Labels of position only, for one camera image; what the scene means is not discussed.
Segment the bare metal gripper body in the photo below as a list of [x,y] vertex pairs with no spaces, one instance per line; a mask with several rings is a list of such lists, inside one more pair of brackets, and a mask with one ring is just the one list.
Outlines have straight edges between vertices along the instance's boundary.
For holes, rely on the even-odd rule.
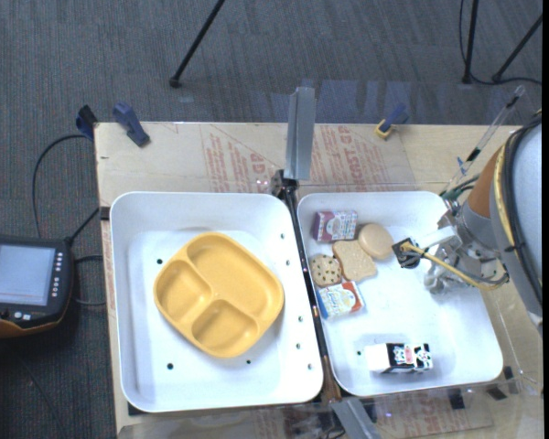
[[438,228],[451,228],[455,235],[438,246],[436,257],[465,277],[444,267],[443,273],[452,273],[477,288],[499,288],[507,283],[490,218],[479,215],[467,204],[455,204],[440,219]]

